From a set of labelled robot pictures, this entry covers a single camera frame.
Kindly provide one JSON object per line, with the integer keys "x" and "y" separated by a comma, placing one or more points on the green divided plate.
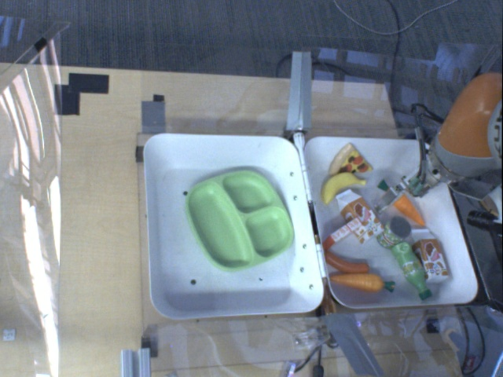
{"x": 220, "y": 218}

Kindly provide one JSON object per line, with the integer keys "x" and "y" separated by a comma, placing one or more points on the green can with grey lid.
{"x": 397, "y": 229}

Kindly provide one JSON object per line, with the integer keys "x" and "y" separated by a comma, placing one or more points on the black cylinder on white bracket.
{"x": 487, "y": 219}

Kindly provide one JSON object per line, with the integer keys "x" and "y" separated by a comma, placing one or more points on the white plastic tray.
{"x": 452, "y": 273}
{"x": 173, "y": 249}

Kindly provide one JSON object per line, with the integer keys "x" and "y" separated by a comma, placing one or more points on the red sausage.
{"x": 346, "y": 264}

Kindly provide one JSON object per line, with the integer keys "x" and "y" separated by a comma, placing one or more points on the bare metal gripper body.
{"x": 429, "y": 176}

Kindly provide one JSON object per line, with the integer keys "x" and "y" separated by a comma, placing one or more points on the yellow pizza slice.
{"x": 347, "y": 158}

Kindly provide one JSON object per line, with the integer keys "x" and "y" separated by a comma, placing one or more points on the red and white packet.
{"x": 346, "y": 232}

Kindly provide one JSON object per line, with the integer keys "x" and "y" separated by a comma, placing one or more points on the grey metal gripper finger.
{"x": 386, "y": 202}

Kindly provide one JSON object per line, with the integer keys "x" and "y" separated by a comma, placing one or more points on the orange carrot with green stem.
{"x": 410, "y": 209}
{"x": 359, "y": 282}

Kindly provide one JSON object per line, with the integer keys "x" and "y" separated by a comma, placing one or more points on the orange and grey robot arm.
{"x": 469, "y": 120}

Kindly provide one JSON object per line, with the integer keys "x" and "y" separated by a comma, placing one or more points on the yellow banana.
{"x": 338, "y": 184}

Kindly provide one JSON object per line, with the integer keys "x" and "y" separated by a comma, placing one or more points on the brown and white carton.
{"x": 432, "y": 259}
{"x": 359, "y": 210}

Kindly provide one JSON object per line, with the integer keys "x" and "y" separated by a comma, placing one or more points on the green plastic bottle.
{"x": 410, "y": 267}

